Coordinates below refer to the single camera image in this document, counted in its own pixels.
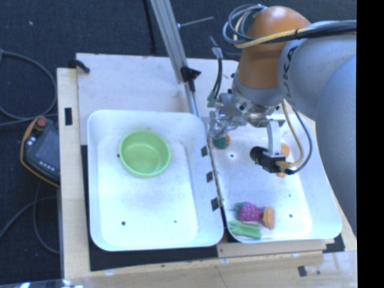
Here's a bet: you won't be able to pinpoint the pale wood board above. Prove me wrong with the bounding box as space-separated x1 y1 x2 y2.
76 52 335 259

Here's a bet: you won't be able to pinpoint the green bowl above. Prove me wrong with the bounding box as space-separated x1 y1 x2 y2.
118 129 172 179

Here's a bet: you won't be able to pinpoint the thin black and white rod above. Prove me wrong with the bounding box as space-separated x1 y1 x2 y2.
205 127 227 223

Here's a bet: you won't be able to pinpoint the green bean bunch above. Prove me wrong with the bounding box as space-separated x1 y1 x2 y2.
229 220 263 240

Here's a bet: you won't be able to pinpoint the purple grapes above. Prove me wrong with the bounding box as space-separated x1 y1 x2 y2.
234 202 265 223

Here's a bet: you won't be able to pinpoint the orange carrot slice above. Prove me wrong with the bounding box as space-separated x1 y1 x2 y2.
262 206 276 230

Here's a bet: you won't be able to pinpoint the orange toy food piece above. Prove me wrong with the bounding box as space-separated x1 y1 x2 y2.
276 142 292 178

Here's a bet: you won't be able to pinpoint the black cylinder on white bracket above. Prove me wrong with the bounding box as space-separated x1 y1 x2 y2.
249 119 289 174

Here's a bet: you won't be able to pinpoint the red strawberry with green leaves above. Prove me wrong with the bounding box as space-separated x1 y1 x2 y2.
212 133 232 151

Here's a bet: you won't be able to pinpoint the white plastic tray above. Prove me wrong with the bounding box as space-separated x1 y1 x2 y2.
86 109 226 252
206 112 343 244

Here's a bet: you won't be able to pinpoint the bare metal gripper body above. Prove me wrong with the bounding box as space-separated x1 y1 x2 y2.
214 92 277 128

